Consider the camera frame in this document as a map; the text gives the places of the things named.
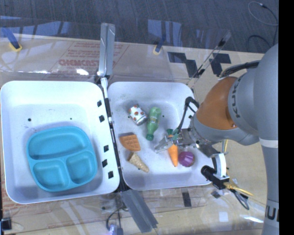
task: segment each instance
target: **toy vegetable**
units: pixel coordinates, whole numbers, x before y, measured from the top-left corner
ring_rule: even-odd
[[[190,151],[182,151],[178,155],[178,161],[184,167],[191,167],[195,163],[195,156]]]
[[[169,149],[168,153],[170,155],[170,158],[172,160],[172,163],[175,167],[177,167],[177,162],[178,162],[178,151],[177,151],[177,145],[173,144]]]

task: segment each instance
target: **red onion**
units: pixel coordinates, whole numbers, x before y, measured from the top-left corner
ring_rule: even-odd
[[[184,167],[191,167],[195,163],[195,156],[190,151],[182,151],[178,155],[178,161]]]

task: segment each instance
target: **toy carrot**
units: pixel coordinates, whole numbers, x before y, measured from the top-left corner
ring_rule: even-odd
[[[170,155],[170,158],[172,160],[172,163],[175,167],[177,167],[177,162],[178,162],[178,151],[177,151],[177,145],[173,144],[169,149],[168,153]]]

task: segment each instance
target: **green bottle cap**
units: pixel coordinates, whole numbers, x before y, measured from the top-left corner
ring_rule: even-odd
[[[152,141],[153,140],[153,134],[147,134],[146,139],[149,140],[149,141]]]

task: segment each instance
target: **waffle cone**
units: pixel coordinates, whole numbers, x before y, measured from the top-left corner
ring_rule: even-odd
[[[149,172],[148,166],[142,161],[142,159],[137,155],[137,153],[132,153],[128,158],[128,161],[132,165],[135,165],[138,169],[144,172]]]

